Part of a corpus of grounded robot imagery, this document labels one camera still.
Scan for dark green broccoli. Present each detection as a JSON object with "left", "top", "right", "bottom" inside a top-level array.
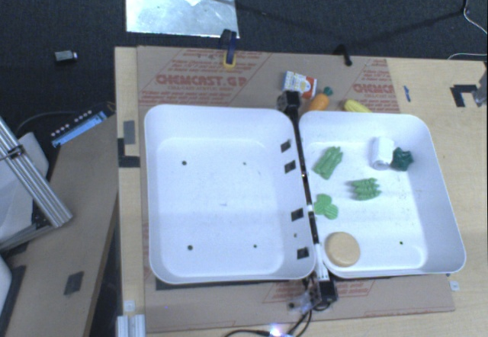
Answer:
[{"left": 390, "top": 146, "right": 415, "bottom": 172}]

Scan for orange carrot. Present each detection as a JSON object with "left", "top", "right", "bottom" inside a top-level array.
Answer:
[{"left": 307, "top": 86, "right": 334, "bottom": 112}]

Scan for white and orange carton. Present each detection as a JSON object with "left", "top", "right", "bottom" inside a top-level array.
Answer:
[{"left": 281, "top": 70, "right": 318, "bottom": 100}]

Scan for brown cardboard board red print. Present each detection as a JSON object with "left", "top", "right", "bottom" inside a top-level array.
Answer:
[{"left": 136, "top": 45, "right": 456, "bottom": 334}]

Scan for green leaf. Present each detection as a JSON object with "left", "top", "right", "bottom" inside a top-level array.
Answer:
[{"left": 313, "top": 193, "right": 339, "bottom": 220}]

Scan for green bean pods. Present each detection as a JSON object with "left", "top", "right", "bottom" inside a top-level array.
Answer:
[{"left": 345, "top": 177, "right": 381, "bottom": 201}]

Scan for white roll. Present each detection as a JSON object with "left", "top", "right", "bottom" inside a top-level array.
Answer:
[{"left": 368, "top": 136, "right": 396, "bottom": 172}]

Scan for tan round biscuit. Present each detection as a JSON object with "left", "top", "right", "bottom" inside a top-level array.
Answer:
[{"left": 324, "top": 231, "right": 361, "bottom": 268}]

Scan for yellow corn cob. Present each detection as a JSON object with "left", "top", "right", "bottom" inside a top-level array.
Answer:
[{"left": 338, "top": 98, "right": 373, "bottom": 114}]

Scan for white plastic tray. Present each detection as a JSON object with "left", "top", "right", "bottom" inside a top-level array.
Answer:
[
  {"left": 143, "top": 104, "right": 317, "bottom": 285},
  {"left": 298, "top": 110, "right": 467, "bottom": 279}
]

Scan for thin black and white rod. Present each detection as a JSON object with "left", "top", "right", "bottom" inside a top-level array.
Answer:
[{"left": 288, "top": 104, "right": 329, "bottom": 283}]

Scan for green asparagus bundle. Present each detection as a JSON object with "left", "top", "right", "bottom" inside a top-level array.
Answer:
[{"left": 313, "top": 146, "right": 344, "bottom": 181}]

